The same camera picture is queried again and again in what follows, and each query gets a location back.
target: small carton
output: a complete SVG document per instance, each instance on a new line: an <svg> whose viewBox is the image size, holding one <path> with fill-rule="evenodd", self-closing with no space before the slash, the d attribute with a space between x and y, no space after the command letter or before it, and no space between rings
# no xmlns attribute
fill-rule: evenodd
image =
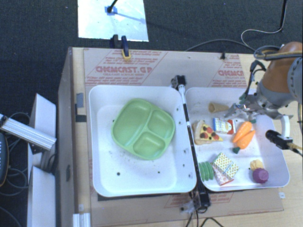
<svg viewBox="0 0 303 227"><path fill-rule="evenodd" d="M216 167L213 166L213 169L214 169L214 177L220 186L233 181L233 179L230 180L226 176L224 176L221 172L219 172L219 170Z"/></svg>
<svg viewBox="0 0 303 227"><path fill-rule="evenodd" d="M236 132L235 122L232 119L228 119L227 121L214 118L214 131L222 134L234 134Z"/></svg>
<svg viewBox="0 0 303 227"><path fill-rule="evenodd" d="M231 180L239 170L239 167L222 152L212 162L212 165L229 180Z"/></svg>

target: toy carrot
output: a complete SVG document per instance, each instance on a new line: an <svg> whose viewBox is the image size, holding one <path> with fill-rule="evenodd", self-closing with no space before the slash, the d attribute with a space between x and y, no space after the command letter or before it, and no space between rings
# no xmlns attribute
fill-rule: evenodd
<svg viewBox="0 0 303 227"><path fill-rule="evenodd" d="M252 124L249 121L245 121L240 128L238 129L237 133L235 134L235 137L233 138L232 142L237 142L240 138L245 136L252 128Z"/></svg>
<svg viewBox="0 0 303 227"><path fill-rule="evenodd" d="M255 135L256 131L251 131L248 134L246 134L245 136L243 136L241 139L239 139L237 141L237 146L240 149L245 149L251 142L252 137Z"/></svg>

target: wire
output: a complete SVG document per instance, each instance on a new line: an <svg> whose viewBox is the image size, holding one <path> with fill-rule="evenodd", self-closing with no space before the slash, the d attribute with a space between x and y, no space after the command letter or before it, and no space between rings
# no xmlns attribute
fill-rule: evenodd
<svg viewBox="0 0 303 227"><path fill-rule="evenodd" d="M258 30L258 29L247 29L247 30L243 31L242 34L241 34L241 40L242 40L242 42L243 42L246 46L249 46L247 43L245 43L245 41L244 41L244 39L243 39L243 35L244 35L246 32L248 32L248 31L259 32L259 33L270 34L270 35L279 33L280 31L283 30L284 22L285 22L285 15L286 15L286 7L285 7L285 10L284 10L284 16L283 16L282 26L281 26L277 31L274 31L274 32L267 32L267 31Z"/></svg>
<svg viewBox="0 0 303 227"><path fill-rule="evenodd" d="M13 143L11 143L10 145L9 145L9 152L11 153L12 152L12 150L18 145L18 143L21 141L21 139L17 139L17 140L15 140Z"/></svg>
<svg viewBox="0 0 303 227"><path fill-rule="evenodd" d="M276 33L279 33L280 31L282 31L283 28L280 28L278 29L277 31L274 31L274 32L266 32L266 31L263 31L263 30L257 30L257 29L247 29L245 31L242 32L241 34L241 40L243 42L243 44L245 44L246 46L249 46L247 43L245 43L244 39L243 39L243 35L248 32L248 31L254 31L254 32L259 32L259 33L264 33L264 34L276 34Z"/></svg>
<svg viewBox="0 0 303 227"><path fill-rule="evenodd" d="M206 218L206 219L203 221L202 225L200 225L200 227L204 226L204 224L206 223L206 221L209 220L209 219L211 219L212 221L216 222L216 224L217 224L218 226L224 227L223 225L221 225L221 224L220 224L217 220L215 220L214 218Z"/></svg>
<svg viewBox="0 0 303 227"><path fill-rule="evenodd" d="M188 48L188 49L185 50L185 51L191 51L191 50L193 50L193 49L195 49L195 48L197 48L197 47L199 47L199 46L202 46L202 45L205 45L205 44L209 44L209 43L218 42L218 41L225 41L225 42L231 42L231 43L239 44L239 45L242 45L242 46L244 46L244 47L246 47L246 48L248 48L248 49L250 49L250 50L252 50L252 51L255 51L255 49L253 49L252 47L250 47L250 46L247 45L247 44L243 44L243 43L241 43L241 42L238 42L238 41L235 41L235 40L229 40L229 39L215 39L215 40L209 40L209 41L206 41L206 42L202 42L202 43L200 43L200 44L196 44L196 45L194 45L194 46Z"/></svg>
<svg viewBox="0 0 303 227"><path fill-rule="evenodd" d="M51 163L52 158L55 157L56 155L57 155L57 152L53 153L53 154L49 157L48 162L47 162L47 165L46 165L47 169L48 169L48 167L50 166L50 163Z"/></svg>
<svg viewBox="0 0 303 227"><path fill-rule="evenodd" d="M15 169L15 168L10 168L9 169L10 171L16 171L17 174L7 174L7 179L5 181L5 183L9 184L10 186L14 187L14 188L17 188L17 189L21 189L20 191L18 192L14 192L14 193L5 193L5 192L0 192L0 195L2 196L6 196L6 197L12 197L12 196L16 196L18 194L20 194L21 192L23 192L24 189L27 189L28 186L27 186L27 176L20 170L18 169ZM17 186L15 184L13 184L9 179L8 177L15 177L17 175L22 175L23 178L24 178L24 184L23 186Z"/></svg>
<svg viewBox="0 0 303 227"><path fill-rule="evenodd" d="M303 157L302 153L301 153L300 151L298 151L297 149L292 149L292 151L293 151L294 153L297 153L297 154L299 154L300 156Z"/></svg>
<svg viewBox="0 0 303 227"><path fill-rule="evenodd" d="M254 76L255 76L256 72L257 72L257 71L260 71L260 70L266 71L266 68L265 68L265 66L264 66L263 63L259 62L258 60L255 60L255 61L251 64L251 66L250 66L250 78L249 78L249 81L248 81L248 86L247 86L247 88L246 88L246 90L245 90L245 92L244 92L244 94L243 94L243 96L245 96L244 98L246 98L247 95L248 95L248 93L249 93L250 86L251 86L251 83L252 83L253 80L254 80Z"/></svg>
<svg viewBox="0 0 303 227"><path fill-rule="evenodd" d="M203 212L201 212L201 211L199 211L199 210L198 210L197 212L198 212L199 214L204 214L204 213L207 211L207 209L208 209L208 208L206 207L206 209L205 209Z"/></svg>
<svg viewBox="0 0 303 227"><path fill-rule="evenodd" d="M190 214L189 219L188 219L188 221L187 221L187 223L186 223L185 227L188 227L188 226L189 226L189 224L190 224L190 222L191 222L192 217L193 217L193 213L191 213L191 214Z"/></svg>
<svg viewBox="0 0 303 227"><path fill-rule="evenodd" d="M5 212L6 214L8 214L15 221L15 223L18 225L18 227L22 227L21 224L20 224L20 222L16 219L16 217L13 216L10 212L8 212L6 209L4 209L1 206L0 206L0 210L2 210L3 212Z"/></svg>
<svg viewBox="0 0 303 227"><path fill-rule="evenodd" d="M298 123L300 126L301 134L303 134L302 131L302 104L298 103Z"/></svg>
<svg viewBox="0 0 303 227"><path fill-rule="evenodd" d="M14 113L14 114L12 114L12 115L10 116L10 118L13 118L14 116L19 115L19 114L20 114L20 115L23 115L23 116L26 116L27 119L30 120L29 115L28 115L27 113L24 113L24 112L17 112L17 113Z"/></svg>
<svg viewBox="0 0 303 227"><path fill-rule="evenodd" d="M302 51L278 52L280 47L274 45L262 46L254 52L257 60L273 61L284 58L302 57Z"/></svg>
<svg viewBox="0 0 303 227"><path fill-rule="evenodd" d="M198 216L198 211L196 210L196 218L197 218L197 227L199 227L199 216Z"/></svg>

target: green divided plate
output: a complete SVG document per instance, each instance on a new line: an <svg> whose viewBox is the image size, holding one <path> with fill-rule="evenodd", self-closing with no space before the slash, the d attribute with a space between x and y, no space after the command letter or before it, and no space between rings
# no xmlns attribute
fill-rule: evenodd
<svg viewBox="0 0 303 227"><path fill-rule="evenodd" d="M112 138L117 145L145 160L162 156L174 132L172 117L143 99L130 100L111 128Z"/></svg>

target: pizza slice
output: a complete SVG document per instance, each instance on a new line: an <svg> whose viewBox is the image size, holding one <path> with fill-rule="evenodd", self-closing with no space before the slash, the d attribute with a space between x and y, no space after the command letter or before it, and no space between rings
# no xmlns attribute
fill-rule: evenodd
<svg viewBox="0 0 303 227"><path fill-rule="evenodd" d="M203 120L193 124L194 140L197 145L209 144L223 139Z"/></svg>

